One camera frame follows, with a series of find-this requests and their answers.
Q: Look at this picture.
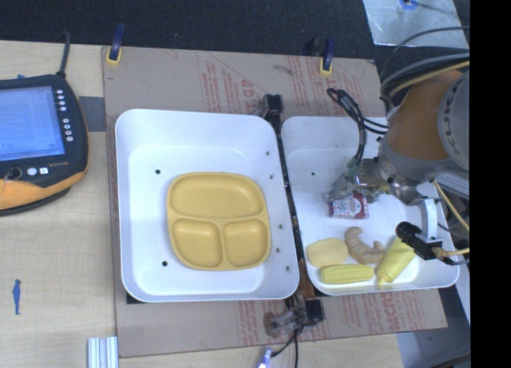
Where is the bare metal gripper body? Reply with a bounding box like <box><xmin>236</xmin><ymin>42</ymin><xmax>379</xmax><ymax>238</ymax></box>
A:
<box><xmin>351</xmin><ymin>157</ymin><xmax>420</xmax><ymax>204</ymax></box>

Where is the black block with thin wires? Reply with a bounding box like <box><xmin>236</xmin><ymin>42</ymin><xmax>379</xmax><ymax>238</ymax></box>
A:
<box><xmin>303</xmin><ymin>298</ymin><xmax>325</xmax><ymax>326</ymax></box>
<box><xmin>259</xmin><ymin>93</ymin><xmax>285</xmax><ymax>121</ymax></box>

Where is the red and white packet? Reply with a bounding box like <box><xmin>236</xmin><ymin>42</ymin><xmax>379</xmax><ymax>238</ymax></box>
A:
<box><xmin>328</xmin><ymin>192</ymin><xmax>370</xmax><ymax>220</ymax></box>

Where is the yellow potato slice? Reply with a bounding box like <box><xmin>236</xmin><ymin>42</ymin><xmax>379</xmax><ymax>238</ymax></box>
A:
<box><xmin>306</xmin><ymin>237</ymin><xmax>350</xmax><ymax>269</ymax></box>

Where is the yellow divided plate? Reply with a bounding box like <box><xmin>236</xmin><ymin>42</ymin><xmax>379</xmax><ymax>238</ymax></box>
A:
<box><xmin>166</xmin><ymin>171</ymin><xmax>272</xmax><ymax>272</ymax></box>

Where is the white plastic tray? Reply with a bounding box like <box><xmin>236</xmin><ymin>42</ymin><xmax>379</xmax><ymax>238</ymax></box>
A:
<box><xmin>114</xmin><ymin>109</ymin><xmax>301</xmax><ymax>304</ymax></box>
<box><xmin>280</xmin><ymin>116</ymin><xmax>461</xmax><ymax>297</ymax></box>

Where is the yellow squeeze bottle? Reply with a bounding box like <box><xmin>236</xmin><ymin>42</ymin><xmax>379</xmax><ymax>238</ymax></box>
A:
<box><xmin>374</xmin><ymin>236</ymin><xmax>418</xmax><ymax>289</ymax></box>

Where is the yellow corn cob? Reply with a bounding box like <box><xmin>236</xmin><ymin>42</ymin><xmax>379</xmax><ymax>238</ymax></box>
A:
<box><xmin>319</xmin><ymin>263</ymin><xmax>375</xmax><ymax>285</ymax></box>

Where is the black cylinder on white bracket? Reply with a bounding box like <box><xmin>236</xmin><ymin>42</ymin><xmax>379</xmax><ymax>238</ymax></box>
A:
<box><xmin>394</xmin><ymin>196</ymin><xmax>445</xmax><ymax>262</ymax></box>

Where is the brown cardboard board red print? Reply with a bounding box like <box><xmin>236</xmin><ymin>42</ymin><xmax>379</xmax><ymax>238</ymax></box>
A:
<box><xmin>101</xmin><ymin>46</ymin><xmax>449</xmax><ymax>359</ymax></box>

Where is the thin black rod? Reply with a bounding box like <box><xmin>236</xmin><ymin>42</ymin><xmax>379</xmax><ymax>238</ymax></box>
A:
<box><xmin>266</xmin><ymin>115</ymin><xmax>309</xmax><ymax>300</ymax></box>

